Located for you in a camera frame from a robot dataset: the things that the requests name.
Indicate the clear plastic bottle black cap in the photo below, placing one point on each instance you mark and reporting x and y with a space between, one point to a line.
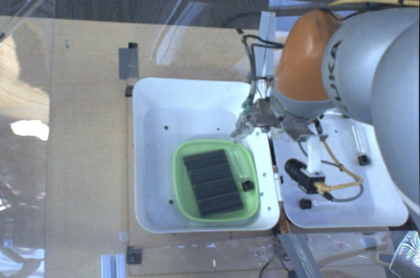
241 166
305 203
360 142

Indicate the black cylinder on white bracket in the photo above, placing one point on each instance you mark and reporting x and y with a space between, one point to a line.
303 175

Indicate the white plastic tray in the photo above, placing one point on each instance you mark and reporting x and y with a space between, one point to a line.
348 211
183 106

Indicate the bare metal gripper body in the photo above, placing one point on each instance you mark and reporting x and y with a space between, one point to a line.
267 114

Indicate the green plastic bowl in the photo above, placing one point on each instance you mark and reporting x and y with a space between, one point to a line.
183 198

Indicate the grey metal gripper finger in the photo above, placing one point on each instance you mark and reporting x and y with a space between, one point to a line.
237 130
248 131

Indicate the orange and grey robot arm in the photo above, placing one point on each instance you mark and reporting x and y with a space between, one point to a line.
367 73

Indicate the black ribbed rectangular block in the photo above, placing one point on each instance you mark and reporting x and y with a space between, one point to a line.
213 183

